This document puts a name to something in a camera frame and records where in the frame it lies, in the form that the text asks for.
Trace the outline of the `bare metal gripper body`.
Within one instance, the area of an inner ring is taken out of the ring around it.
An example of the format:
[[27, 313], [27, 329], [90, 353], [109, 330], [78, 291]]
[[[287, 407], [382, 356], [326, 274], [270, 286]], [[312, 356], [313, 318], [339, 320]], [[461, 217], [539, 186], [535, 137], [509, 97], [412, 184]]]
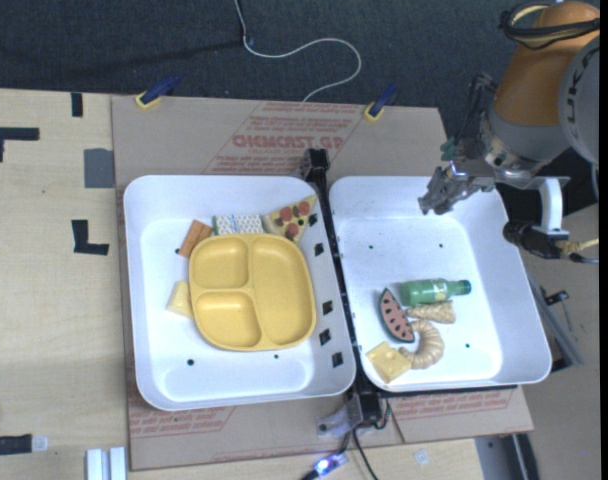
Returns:
[[463, 139], [451, 160], [451, 179], [488, 191], [496, 184], [517, 189], [535, 189], [540, 184], [537, 161], [520, 156], [497, 138]]

